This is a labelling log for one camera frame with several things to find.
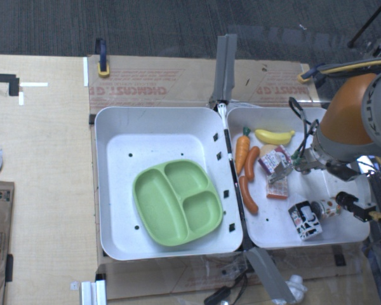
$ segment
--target gray carpet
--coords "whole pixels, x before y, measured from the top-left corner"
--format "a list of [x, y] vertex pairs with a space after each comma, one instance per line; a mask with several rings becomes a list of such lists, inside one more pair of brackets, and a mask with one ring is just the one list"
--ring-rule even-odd
[[[215, 58], [236, 33], [236, 58], [308, 63], [364, 58], [381, 41], [381, 13], [347, 47], [381, 0], [0, 0], [0, 54]], [[330, 99], [340, 83], [319, 95]]]

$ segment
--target can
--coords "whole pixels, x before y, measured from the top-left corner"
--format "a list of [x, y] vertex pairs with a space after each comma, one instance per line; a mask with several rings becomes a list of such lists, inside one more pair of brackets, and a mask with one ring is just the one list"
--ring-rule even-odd
[[294, 204], [288, 212], [302, 241], [322, 233], [322, 227], [309, 201]]
[[311, 209], [319, 219], [326, 219], [341, 213], [342, 206], [338, 205], [336, 198], [316, 200], [311, 202]]

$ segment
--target white tape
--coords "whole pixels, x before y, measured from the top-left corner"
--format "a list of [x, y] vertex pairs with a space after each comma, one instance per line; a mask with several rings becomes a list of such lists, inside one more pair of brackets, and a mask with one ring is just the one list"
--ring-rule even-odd
[[48, 83], [20, 83], [20, 87], [48, 87]]
[[23, 91], [18, 92], [18, 104], [20, 106], [24, 105], [24, 92]]
[[87, 87], [89, 85], [89, 75], [88, 75], [88, 58], [83, 58], [83, 85]]

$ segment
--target wooden table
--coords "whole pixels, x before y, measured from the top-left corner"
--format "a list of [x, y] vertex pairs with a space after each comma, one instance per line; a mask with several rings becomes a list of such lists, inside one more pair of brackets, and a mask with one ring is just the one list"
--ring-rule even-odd
[[[24, 103], [0, 83], [0, 180], [15, 183], [9, 252], [13, 281], [5, 304], [79, 304], [80, 281], [98, 267], [89, 91], [81, 57], [0, 55], [0, 73], [16, 74]], [[370, 266], [354, 252], [358, 273], [304, 281], [302, 304], [378, 304]], [[212, 291], [110, 301], [111, 304], [202, 304]], [[261, 285], [238, 304], [273, 304]]]

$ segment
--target clamp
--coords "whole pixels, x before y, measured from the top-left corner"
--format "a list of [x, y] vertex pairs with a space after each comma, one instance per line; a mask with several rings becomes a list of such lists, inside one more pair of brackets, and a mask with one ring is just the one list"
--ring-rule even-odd
[[313, 68], [309, 69], [307, 72], [302, 72], [297, 76], [297, 81], [301, 84], [307, 83], [309, 80], [311, 80], [311, 77], [315, 77], [318, 73], [318, 67], [324, 65], [323, 64], [318, 64], [315, 65]]
[[106, 78], [110, 76], [110, 67], [106, 58], [106, 41], [102, 38], [96, 39], [95, 54], [100, 54], [100, 61], [97, 63], [97, 72], [99, 77]]

